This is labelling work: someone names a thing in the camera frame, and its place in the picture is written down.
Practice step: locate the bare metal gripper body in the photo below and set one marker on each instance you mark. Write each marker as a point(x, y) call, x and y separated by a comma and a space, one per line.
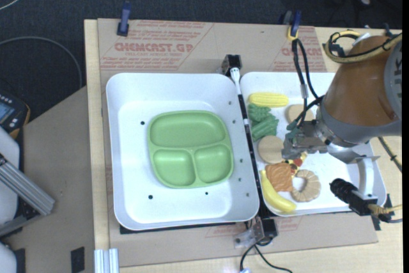
point(311, 135)

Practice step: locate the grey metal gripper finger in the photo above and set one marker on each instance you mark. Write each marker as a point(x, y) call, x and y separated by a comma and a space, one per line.
point(291, 151)

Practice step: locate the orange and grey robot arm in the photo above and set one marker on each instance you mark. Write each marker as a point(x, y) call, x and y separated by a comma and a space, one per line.
point(358, 99)

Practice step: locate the red and yellow toy food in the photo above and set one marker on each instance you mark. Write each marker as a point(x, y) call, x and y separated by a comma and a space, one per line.
point(297, 162)

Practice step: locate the round tan biscuit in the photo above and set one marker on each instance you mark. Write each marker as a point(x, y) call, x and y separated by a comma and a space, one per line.
point(270, 150)

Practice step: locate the orange fish slice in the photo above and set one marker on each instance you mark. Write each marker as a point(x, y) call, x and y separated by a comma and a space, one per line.
point(279, 176)

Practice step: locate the beige bread slice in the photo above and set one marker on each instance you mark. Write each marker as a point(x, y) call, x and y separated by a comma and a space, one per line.
point(294, 113)

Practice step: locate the green bean bundle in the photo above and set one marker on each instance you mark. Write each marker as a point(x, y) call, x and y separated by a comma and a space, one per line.
point(257, 112)
point(264, 128)

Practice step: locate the white plastic tray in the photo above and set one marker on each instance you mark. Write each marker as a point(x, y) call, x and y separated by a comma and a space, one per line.
point(332, 169)
point(131, 153)

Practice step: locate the beige doughnut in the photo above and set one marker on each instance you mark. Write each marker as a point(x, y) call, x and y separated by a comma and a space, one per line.
point(311, 190)

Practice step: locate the yellow banana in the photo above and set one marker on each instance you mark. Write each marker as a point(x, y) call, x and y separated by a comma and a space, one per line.
point(276, 199)

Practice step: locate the yellow corn cob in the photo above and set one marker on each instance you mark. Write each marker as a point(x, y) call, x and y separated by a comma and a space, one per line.
point(268, 99)

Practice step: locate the thin black and white rod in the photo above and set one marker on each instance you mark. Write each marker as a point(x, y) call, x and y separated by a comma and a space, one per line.
point(243, 105)

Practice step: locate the green divided plate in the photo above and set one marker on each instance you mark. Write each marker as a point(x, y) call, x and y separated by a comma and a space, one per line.
point(188, 150)

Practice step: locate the brown cardboard board red print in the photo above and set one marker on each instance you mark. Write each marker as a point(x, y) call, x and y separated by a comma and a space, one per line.
point(179, 41)

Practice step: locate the black cylinder on white bracket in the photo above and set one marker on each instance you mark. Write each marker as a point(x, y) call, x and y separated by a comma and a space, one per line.
point(363, 201)

